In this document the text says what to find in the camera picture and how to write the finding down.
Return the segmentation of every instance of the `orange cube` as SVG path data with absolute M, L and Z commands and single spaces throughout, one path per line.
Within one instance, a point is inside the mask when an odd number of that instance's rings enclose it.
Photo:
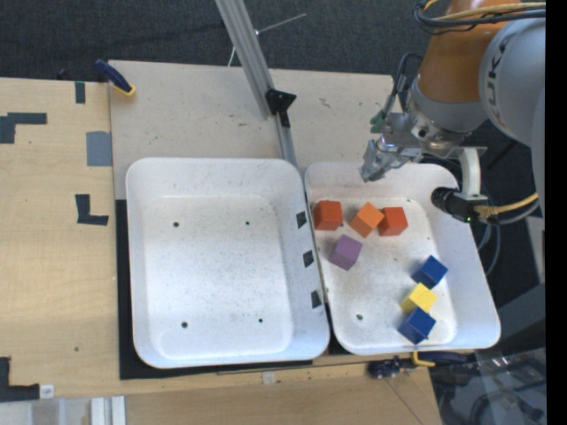
M 408 227 L 406 213 L 401 206 L 390 206 L 382 209 L 384 218 L 378 224 L 380 236 L 397 236 Z
M 322 200 L 313 208 L 313 225 L 316 230 L 336 230 L 343 223 L 340 202 Z
M 360 236 L 367 237 L 383 218 L 384 214 L 371 203 L 367 202 L 360 211 L 356 213 L 353 219 L 349 222 L 349 225 Z

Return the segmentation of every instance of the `yellow cube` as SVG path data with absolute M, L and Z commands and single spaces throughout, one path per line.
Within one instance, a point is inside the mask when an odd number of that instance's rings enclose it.
M 400 307 L 406 313 L 410 313 L 416 307 L 424 312 L 429 312 L 437 300 L 437 295 L 422 283 L 418 283 L 415 288 L 401 301 Z

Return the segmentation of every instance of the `black connector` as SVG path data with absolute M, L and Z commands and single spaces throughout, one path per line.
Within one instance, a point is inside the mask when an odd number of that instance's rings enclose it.
M 431 202 L 435 207 L 447 214 L 451 214 L 462 222 L 472 222 L 478 218 L 478 212 L 474 210 L 477 205 L 486 205 L 486 199 L 465 200 L 455 194 L 458 189 L 436 188 L 431 194 Z

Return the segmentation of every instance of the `wooden table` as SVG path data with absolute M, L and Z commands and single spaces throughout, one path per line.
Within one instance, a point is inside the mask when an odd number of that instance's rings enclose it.
M 129 68 L 130 73 L 148 66 L 119 65 Z M 177 69 L 187 73 L 186 69 Z M 234 72 L 230 74 L 239 81 L 245 80 L 242 71 L 231 69 Z M 197 70 L 203 73 L 206 68 L 195 66 Z M 369 137 L 369 116 L 379 108 L 379 98 L 389 93 L 389 77 L 285 71 L 274 71 L 273 75 L 283 90 L 299 96 L 290 115 L 300 167 L 317 157 L 361 159 Z M 365 89 L 363 93 L 349 91 L 356 79 L 359 88 Z M 138 99 L 147 96 L 144 80 L 133 82 Z M 364 362 L 377 357 L 323 354 L 311 367 L 276 370 L 272 385 L 263 385 L 261 371 L 121 380 L 114 218 L 116 175 L 112 166 L 88 165 L 86 134 L 114 130 L 111 111 L 120 112 L 116 102 L 123 98 L 105 83 L 85 83 L 84 104 L 77 104 L 75 92 L 71 81 L 0 79 L 0 116 L 10 112 L 47 114 L 47 124 L 16 124 L 14 143 L 0 143 L 0 356 L 12 357 L 11 385 L 52 384 L 59 398 L 126 395 L 128 419 L 135 419 L 133 423 L 155 423 L 148 417 L 158 411 L 169 417 L 174 410 L 210 403 L 210 409 L 203 406 L 201 415 L 195 415 L 205 422 L 207 418 L 219 417 L 214 407 L 217 401 L 232 405 L 238 413 L 254 403 L 255 398 L 266 401 L 264 406 L 258 406 L 259 417 L 266 419 L 266 414 L 278 413 L 283 418 L 274 421 L 277 423 L 314 415 L 332 418 L 337 404 L 343 401 L 345 405 L 352 403 L 368 423 L 377 423 L 377 414 L 384 411 L 388 411 L 385 418 L 392 419 L 398 413 L 405 417 L 400 423 L 440 423 L 427 371 L 417 369 L 387 381 L 371 380 L 365 375 Z M 354 100 L 355 106 L 365 112 L 348 114 Z M 337 134 L 329 131 L 324 135 L 317 128 L 318 120 L 326 121 L 327 128 L 332 128 L 347 115 L 357 129 L 342 140 L 364 134 L 360 144 L 341 145 Z M 244 117 L 245 114 L 238 114 L 238 118 Z M 305 124 L 294 126 L 294 119 Z M 241 120 L 237 125 L 250 122 Z M 276 134 L 274 128 L 258 129 L 260 125 L 254 122 L 251 126 L 254 125 L 257 130 Z M 314 150 L 308 140 L 313 134 L 319 134 L 319 145 L 324 150 Z M 265 157 L 278 157 L 274 146 L 261 149 L 269 151 Z M 107 225 L 77 223 L 77 194 L 90 195 L 90 212 L 109 216 Z M 189 390 L 191 396 L 185 397 L 184 392 Z M 180 398 L 189 397 L 191 400 L 179 405 Z M 288 401 L 295 413 L 289 412 Z M 177 409 L 167 406 L 172 404 L 177 404 Z M 355 417 L 345 411 L 343 414 Z

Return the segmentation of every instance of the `blue cube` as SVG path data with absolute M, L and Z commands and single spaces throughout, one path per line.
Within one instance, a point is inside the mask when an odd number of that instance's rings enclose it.
M 431 289 L 441 281 L 447 271 L 448 269 L 440 261 L 430 255 L 411 278 Z
M 419 344 L 427 338 L 435 323 L 428 313 L 416 307 L 401 323 L 398 331 L 411 343 Z

